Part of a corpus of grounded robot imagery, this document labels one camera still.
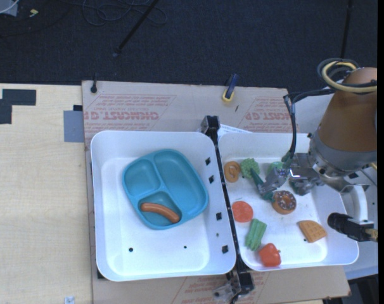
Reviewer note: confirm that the blue divided plate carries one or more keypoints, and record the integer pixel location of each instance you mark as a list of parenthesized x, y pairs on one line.
[(176, 173)]

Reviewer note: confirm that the white plastic tray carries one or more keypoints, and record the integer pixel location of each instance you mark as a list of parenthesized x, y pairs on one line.
[(160, 255), (287, 233)]

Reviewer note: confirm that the orange toy sausage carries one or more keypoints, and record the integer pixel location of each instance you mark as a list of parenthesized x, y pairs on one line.
[(160, 210)]

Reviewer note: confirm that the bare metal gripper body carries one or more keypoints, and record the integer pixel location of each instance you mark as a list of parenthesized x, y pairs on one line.
[(306, 173)]

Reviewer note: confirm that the thin black and white rod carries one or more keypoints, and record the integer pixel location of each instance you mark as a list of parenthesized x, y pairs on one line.
[(227, 201)]

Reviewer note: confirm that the tan toy waffle piece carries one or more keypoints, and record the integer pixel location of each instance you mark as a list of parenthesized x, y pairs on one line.
[(312, 231)]

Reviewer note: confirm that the light green toy vegetable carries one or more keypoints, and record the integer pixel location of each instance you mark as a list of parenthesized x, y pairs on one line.
[(274, 166)]

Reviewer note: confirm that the round orange toy slice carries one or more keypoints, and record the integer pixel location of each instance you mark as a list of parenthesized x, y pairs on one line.
[(242, 211)]

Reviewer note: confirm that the orange toy pretzel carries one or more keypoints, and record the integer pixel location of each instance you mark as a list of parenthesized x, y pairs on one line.
[(230, 176)]

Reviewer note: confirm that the dark green toy cone vegetable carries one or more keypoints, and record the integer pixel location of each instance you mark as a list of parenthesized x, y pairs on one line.
[(258, 182)]

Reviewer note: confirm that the black cylinder on white bracket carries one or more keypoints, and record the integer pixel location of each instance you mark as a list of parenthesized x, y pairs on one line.
[(344, 225)]

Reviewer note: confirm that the brown cardboard board red print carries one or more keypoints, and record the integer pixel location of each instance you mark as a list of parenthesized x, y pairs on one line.
[(179, 109)]

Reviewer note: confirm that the chocolate toy doughnut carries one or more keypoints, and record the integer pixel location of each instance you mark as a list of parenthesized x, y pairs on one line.
[(282, 206)]

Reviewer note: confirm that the green toy bean bundle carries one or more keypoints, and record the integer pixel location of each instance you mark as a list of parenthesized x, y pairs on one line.
[(256, 234)]

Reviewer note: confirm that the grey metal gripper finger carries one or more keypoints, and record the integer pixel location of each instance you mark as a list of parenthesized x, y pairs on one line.
[(301, 188), (274, 180)]

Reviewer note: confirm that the white paper sheet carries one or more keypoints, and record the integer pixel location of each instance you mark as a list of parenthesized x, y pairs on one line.
[(233, 129)]

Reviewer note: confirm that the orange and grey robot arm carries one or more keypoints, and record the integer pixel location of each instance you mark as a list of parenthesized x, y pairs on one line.
[(347, 122)]

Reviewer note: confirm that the orange toy bell pepper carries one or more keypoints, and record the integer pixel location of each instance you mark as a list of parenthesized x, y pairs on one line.
[(270, 256)]

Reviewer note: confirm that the light green toy broccoli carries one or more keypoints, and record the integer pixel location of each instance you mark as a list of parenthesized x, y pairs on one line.
[(250, 167)]

